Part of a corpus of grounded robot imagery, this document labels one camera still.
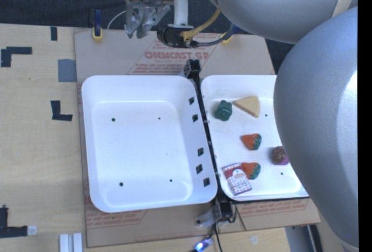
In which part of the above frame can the beige sandwich wedge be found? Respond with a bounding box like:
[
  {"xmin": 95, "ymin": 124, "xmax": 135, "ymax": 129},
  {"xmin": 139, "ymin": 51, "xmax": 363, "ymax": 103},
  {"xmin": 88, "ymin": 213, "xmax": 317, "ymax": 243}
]
[{"xmin": 232, "ymin": 95, "xmax": 261, "ymax": 119}]

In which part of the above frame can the orange strawberry with green leaves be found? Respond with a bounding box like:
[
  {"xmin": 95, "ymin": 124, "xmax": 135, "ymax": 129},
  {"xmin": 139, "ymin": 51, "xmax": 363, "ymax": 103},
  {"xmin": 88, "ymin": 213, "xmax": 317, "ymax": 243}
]
[
  {"xmin": 240, "ymin": 133, "xmax": 263, "ymax": 151},
  {"xmin": 241, "ymin": 161, "xmax": 262, "ymax": 180}
]

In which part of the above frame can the red and white carton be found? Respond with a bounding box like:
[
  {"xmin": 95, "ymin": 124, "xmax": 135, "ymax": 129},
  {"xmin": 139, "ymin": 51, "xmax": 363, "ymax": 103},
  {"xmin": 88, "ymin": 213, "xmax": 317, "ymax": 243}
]
[{"xmin": 221, "ymin": 162, "xmax": 253, "ymax": 197}]

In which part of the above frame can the black cylinder on white bracket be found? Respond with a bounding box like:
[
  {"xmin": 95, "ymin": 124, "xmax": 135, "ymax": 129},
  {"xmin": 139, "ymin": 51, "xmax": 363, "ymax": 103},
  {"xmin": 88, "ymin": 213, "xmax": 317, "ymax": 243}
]
[{"xmin": 156, "ymin": 0, "xmax": 195, "ymax": 49}]

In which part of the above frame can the green broccoli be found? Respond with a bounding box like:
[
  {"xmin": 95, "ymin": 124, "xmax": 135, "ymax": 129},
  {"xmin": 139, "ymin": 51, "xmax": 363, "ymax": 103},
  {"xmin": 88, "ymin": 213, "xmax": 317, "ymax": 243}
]
[{"xmin": 214, "ymin": 100, "xmax": 233, "ymax": 122}]

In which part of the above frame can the black block with thin wires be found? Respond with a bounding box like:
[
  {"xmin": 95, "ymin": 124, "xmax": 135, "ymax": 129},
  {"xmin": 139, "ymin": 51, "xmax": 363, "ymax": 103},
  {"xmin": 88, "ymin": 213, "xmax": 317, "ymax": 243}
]
[
  {"xmin": 194, "ymin": 199, "xmax": 237, "ymax": 228},
  {"xmin": 184, "ymin": 59, "xmax": 202, "ymax": 79}
]

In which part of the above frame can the white plastic tray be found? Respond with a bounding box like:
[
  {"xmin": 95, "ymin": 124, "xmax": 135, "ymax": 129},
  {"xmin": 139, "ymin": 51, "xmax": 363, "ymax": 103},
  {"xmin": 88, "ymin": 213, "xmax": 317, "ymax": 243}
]
[
  {"xmin": 200, "ymin": 74, "xmax": 310, "ymax": 203},
  {"xmin": 81, "ymin": 74, "xmax": 219, "ymax": 214}
]

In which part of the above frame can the thin black rod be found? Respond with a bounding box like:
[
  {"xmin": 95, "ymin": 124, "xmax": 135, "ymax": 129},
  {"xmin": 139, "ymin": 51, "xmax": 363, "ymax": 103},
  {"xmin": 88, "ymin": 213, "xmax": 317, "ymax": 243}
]
[{"xmin": 192, "ymin": 70, "xmax": 229, "ymax": 205}]

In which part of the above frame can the brown cardboard board, red print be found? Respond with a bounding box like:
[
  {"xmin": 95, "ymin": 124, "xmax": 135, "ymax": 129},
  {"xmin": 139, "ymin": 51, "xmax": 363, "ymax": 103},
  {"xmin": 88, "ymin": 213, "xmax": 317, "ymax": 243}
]
[{"xmin": 74, "ymin": 27, "xmax": 321, "ymax": 248}]

